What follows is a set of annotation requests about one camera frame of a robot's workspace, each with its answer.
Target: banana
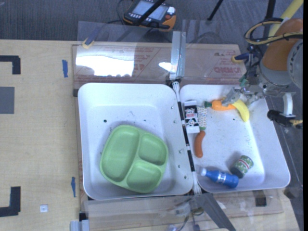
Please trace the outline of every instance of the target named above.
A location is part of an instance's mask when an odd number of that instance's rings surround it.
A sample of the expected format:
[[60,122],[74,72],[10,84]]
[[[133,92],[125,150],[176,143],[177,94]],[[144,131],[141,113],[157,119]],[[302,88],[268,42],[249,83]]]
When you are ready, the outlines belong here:
[[241,118],[244,122],[249,120],[249,110],[242,100],[238,99],[232,105],[235,106],[235,108],[240,112]]

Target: green plate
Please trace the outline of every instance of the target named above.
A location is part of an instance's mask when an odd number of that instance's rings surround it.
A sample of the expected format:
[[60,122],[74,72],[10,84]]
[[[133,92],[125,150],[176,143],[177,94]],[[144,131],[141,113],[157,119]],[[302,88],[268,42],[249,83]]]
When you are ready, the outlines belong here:
[[167,159],[168,148],[162,139],[141,128],[121,125],[107,139],[100,169],[113,184],[148,193],[160,184]]

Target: blue bottle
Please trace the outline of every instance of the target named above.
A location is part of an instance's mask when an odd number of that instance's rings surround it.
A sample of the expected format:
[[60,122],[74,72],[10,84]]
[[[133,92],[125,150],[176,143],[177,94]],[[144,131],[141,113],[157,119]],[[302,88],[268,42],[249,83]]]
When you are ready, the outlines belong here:
[[236,175],[231,175],[219,170],[208,170],[206,168],[200,169],[201,176],[209,177],[213,182],[235,188],[239,183],[239,178]]

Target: wooden table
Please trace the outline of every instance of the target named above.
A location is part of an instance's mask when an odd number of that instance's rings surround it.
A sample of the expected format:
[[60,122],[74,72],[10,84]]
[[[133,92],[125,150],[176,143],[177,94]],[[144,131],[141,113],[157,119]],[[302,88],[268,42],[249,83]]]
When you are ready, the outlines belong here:
[[[21,58],[20,75],[12,74],[12,63],[0,62],[0,87],[14,87],[15,95],[14,114],[0,114],[0,207],[9,206],[11,187],[21,187],[20,212],[17,216],[1,217],[0,230],[69,230],[70,221],[78,219],[74,44],[72,41],[0,40],[0,55]],[[63,60],[68,65],[67,77]],[[75,196],[72,178],[76,179]],[[234,227],[237,230],[299,230],[289,199],[282,190],[277,193],[282,212],[232,217]],[[41,205],[48,205],[48,211],[43,208],[41,212]],[[217,228],[211,220],[200,222],[200,227]]]

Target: dark floor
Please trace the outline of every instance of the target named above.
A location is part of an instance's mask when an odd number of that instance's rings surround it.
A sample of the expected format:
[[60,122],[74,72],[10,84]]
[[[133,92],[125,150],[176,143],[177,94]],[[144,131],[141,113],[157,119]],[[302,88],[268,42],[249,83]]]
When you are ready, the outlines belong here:
[[[78,22],[117,20],[117,8],[122,15],[130,1],[125,0],[0,0],[0,39],[77,40]],[[293,0],[276,0],[273,16],[280,17]],[[187,21],[203,25],[218,0],[167,0],[177,9],[175,30],[184,30]],[[243,35],[252,25],[263,20],[269,0],[224,0],[207,26],[214,35],[199,43],[238,44],[246,52]],[[303,6],[293,16],[303,18]],[[294,97],[294,114],[302,117],[302,102]],[[282,101],[269,99],[269,105],[281,109]],[[289,192],[301,230],[303,218],[303,131],[276,126],[282,148],[291,171]]]

